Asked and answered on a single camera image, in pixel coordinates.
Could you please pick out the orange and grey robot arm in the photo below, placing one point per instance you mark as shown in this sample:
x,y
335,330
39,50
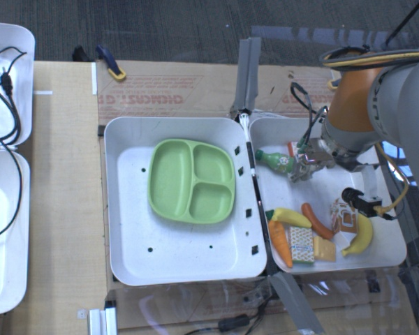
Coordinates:
x,y
377,96

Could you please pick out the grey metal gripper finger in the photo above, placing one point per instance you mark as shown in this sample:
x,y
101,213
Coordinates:
x,y
295,174
302,159

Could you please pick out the orange carrot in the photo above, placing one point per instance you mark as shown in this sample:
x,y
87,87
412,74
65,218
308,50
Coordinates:
x,y
281,244

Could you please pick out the white plastic tray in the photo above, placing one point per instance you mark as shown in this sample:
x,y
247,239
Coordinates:
x,y
321,190
17,82
7,239
181,253

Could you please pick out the black cylinder on white bracket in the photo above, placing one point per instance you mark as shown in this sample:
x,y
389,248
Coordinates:
x,y
361,202

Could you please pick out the orange patterned white carton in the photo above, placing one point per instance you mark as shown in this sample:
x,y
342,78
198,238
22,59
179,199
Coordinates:
x,y
301,244

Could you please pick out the yellow banana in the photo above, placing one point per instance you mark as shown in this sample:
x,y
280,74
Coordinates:
x,y
364,236

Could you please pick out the green plastic bottle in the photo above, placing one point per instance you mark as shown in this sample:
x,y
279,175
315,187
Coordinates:
x,y
276,161

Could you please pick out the yellow corn cob green stem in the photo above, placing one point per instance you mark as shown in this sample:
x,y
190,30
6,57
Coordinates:
x,y
291,216

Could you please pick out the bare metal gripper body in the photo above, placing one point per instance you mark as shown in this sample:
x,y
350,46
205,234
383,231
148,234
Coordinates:
x,y
321,157

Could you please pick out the green divided plate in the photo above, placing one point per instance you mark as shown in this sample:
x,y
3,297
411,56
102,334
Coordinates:
x,y
192,181

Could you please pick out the yellow cheese wedge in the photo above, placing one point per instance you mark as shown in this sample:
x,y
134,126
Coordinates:
x,y
324,249

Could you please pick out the brown and white packet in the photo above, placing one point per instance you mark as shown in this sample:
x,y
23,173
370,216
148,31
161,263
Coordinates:
x,y
342,218

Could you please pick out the orange sausage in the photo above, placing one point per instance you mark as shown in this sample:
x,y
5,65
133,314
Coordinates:
x,y
316,222

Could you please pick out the brown cardboard board red print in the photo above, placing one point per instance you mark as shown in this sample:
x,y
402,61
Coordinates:
x,y
181,93

